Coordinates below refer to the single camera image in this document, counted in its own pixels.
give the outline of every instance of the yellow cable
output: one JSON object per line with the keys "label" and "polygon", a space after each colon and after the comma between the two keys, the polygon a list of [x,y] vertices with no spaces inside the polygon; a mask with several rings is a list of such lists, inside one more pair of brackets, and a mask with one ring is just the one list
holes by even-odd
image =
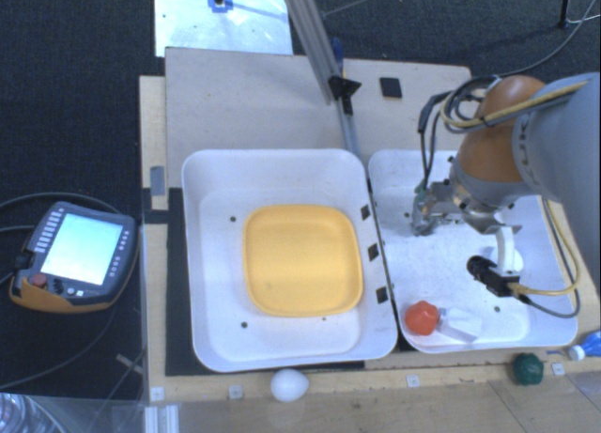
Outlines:
{"label": "yellow cable", "polygon": [[512,289],[514,291],[514,293],[516,293],[516,295],[538,294],[538,295],[543,295],[543,296],[562,296],[564,294],[569,294],[572,291],[574,291],[578,286],[578,281],[580,280],[580,268],[578,267],[578,263],[576,261],[576,256],[574,255],[574,250],[572,250],[570,243],[567,242],[567,240],[565,239],[565,235],[563,234],[562,230],[559,227],[557,218],[555,217],[555,213],[553,212],[553,209],[551,209],[551,206],[550,206],[548,200],[545,199],[545,202],[547,203],[547,209],[548,209],[548,212],[550,215],[551,222],[554,224],[555,230],[557,231],[558,236],[562,240],[563,246],[565,247],[565,250],[567,251],[568,256],[570,257],[570,260],[574,264],[574,269],[575,269],[574,284],[572,284],[571,286],[568,286],[564,289],[554,291],[554,290],[546,290],[546,289],[532,289],[530,287],[521,285],[519,283],[510,283],[508,286],[510,287],[510,289]]}
{"label": "yellow cable", "polygon": [[[469,120],[455,120],[455,119],[452,119],[452,118],[446,116],[445,114],[441,114],[440,117],[449,126],[453,126],[455,128],[459,128],[459,129],[466,129],[466,128],[471,128],[474,126],[480,126],[483,123],[492,122],[496,119],[500,119],[502,117],[509,116],[518,111],[522,111],[523,109],[527,109],[529,107],[534,107],[539,104],[543,104],[545,102],[552,101],[554,99],[557,99],[561,96],[565,96],[567,94],[572,94],[573,92],[575,92],[575,91],[579,90],[581,87],[583,87],[585,84],[587,84],[587,81],[583,81],[581,83],[576,83],[576,84],[572,84],[572,85],[567,85],[566,87],[562,87],[560,89],[556,89],[554,91],[547,92],[546,94],[543,94],[542,96],[539,96],[538,98],[529,99],[527,101],[520,102],[519,104],[513,105],[511,107],[507,107],[505,109],[501,109],[500,111],[491,113],[484,117],[477,117],[477,118],[469,119]],[[449,95],[447,97],[447,99],[444,100],[444,103],[440,106],[441,111],[444,110],[447,100],[450,97],[451,97],[451,95]]]}

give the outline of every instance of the white ball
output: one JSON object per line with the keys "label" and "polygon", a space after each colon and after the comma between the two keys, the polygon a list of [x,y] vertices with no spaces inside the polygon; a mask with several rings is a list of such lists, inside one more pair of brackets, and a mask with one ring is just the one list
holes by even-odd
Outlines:
{"label": "white ball", "polygon": [[273,396],[284,403],[298,400],[308,389],[309,379],[296,369],[281,369],[271,379]]}

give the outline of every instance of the black connector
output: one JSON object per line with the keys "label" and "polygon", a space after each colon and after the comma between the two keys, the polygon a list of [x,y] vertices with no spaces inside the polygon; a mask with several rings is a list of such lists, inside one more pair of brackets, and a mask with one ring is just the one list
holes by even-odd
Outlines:
{"label": "black connector", "polygon": [[490,259],[481,256],[472,256],[468,260],[468,271],[475,280],[485,285],[488,291],[500,298],[514,296],[514,291],[508,285],[519,283],[519,276],[501,276],[492,270],[496,266]]}

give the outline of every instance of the black floor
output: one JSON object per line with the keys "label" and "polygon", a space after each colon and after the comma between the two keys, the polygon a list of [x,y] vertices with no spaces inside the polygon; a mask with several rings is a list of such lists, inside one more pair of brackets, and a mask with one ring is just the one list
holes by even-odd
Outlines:
{"label": "black floor", "polygon": [[[356,0],[316,0],[323,11]],[[474,74],[529,65],[561,44],[562,0],[373,0],[328,16],[346,56],[469,66]],[[572,0],[569,17],[591,0]],[[599,6],[592,13],[598,13]],[[0,201],[68,191],[141,214],[137,81],[162,74],[154,57],[153,0],[0,0]],[[599,20],[584,24],[555,57],[532,71],[550,81],[599,70]],[[0,227],[34,223],[49,205],[3,211]],[[0,277],[23,242],[2,235]],[[13,305],[0,287],[0,386],[82,350],[111,312],[55,317]],[[140,351],[134,276],[96,346],[65,368],[6,391],[102,398],[125,371],[117,354]],[[134,398],[131,375],[116,397]]]}

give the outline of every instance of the black square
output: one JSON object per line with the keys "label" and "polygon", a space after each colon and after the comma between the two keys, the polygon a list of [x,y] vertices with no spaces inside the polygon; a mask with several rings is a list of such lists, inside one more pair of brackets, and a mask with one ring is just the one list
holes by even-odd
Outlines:
{"label": "black square", "polygon": [[401,82],[396,77],[380,77],[379,86],[382,89],[382,96],[385,98],[400,99],[403,97]]}

